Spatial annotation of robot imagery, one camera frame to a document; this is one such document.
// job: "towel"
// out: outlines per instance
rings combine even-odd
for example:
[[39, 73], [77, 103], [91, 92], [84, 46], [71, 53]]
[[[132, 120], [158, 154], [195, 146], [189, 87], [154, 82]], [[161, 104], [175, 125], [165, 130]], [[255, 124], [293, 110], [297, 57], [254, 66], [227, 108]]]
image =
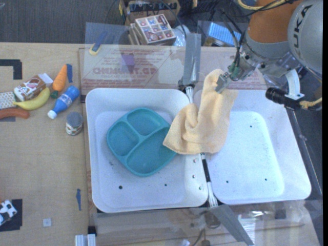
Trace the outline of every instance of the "towel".
[[178, 154], [216, 153], [223, 147], [230, 124], [230, 111], [237, 90], [215, 91], [223, 71], [213, 70], [204, 81], [199, 110], [191, 103], [179, 111], [163, 141]]

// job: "carrot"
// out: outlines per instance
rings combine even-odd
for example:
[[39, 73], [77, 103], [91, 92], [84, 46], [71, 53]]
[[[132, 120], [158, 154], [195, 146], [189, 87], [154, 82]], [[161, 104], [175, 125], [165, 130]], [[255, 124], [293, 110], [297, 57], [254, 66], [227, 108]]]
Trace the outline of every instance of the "carrot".
[[4, 117], [21, 117], [27, 119], [30, 117], [30, 112], [18, 108], [2, 109], [0, 110], [0, 119]]
[[52, 83], [52, 89], [55, 91], [61, 91], [65, 87], [67, 77], [67, 65], [63, 65], [62, 69], [57, 74], [57, 77]]

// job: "teal divided plate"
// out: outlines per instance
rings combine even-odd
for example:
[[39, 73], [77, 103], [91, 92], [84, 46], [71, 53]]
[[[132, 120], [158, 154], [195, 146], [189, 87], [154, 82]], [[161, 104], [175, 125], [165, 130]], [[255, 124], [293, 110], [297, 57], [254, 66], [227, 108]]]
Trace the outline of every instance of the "teal divided plate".
[[138, 108], [118, 119], [107, 132], [107, 145], [133, 174], [150, 176], [167, 165], [176, 153], [163, 146], [170, 128], [160, 115]]

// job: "chocolate milk carton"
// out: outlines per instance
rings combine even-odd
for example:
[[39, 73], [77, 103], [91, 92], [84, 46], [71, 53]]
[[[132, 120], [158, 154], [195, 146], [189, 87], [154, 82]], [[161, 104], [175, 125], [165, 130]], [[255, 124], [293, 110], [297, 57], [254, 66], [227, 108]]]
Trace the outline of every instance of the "chocolate milk carton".
[[26, 101], [39, 95], [42, 89], [51, 86], [53, 80], [46, 73], [36, 75], [14, 88], [14, 93], [20, 101]]

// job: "blue bottle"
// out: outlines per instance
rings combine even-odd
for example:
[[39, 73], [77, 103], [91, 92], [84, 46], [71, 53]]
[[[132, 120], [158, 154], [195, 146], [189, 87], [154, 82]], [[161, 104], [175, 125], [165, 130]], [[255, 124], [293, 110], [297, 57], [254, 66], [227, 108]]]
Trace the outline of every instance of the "blue bottle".
[[69, 86], [67, 90], [56, 100], [55, 106], [48, 112], [48, 117], [55, 119], [61, 111], [67, 110], [74, 100], [80, 95], [80, 91], [75, 86]]

